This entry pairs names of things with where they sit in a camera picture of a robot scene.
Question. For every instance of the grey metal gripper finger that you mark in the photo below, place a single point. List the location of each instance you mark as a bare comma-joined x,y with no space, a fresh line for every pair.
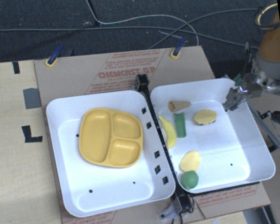
231,106
233,93

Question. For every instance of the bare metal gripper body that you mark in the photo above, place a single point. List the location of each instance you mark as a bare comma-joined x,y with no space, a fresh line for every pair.
251,88

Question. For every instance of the green celery stick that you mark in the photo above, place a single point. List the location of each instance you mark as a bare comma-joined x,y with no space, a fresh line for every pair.
180,126

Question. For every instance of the yellow potato crisp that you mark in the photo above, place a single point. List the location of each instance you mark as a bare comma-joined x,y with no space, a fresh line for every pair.
190,161

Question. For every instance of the white plastic tray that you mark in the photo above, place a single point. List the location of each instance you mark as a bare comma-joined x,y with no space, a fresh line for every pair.
220,149
114,190

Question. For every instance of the yellow biscuit with dark base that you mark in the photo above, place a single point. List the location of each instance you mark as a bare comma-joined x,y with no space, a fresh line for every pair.
204,116

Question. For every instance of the yellow divided plate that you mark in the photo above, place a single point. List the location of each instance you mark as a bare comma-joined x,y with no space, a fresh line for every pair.
107,136

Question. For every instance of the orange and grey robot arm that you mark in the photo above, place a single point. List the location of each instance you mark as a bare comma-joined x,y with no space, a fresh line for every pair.
272,43

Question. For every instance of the brown cardboard board red print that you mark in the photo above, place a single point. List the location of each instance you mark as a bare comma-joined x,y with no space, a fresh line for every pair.
77,73

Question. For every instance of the green lime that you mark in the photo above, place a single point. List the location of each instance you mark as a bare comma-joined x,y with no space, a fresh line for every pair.
190,180

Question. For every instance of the thin black rod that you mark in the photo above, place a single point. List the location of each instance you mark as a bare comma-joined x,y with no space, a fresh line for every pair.
157,124

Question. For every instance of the tan ice cream cone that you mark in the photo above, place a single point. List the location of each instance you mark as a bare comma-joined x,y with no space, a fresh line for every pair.
178,105

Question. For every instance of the yellow banana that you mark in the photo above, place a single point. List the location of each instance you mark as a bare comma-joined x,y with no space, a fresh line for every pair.
170,133

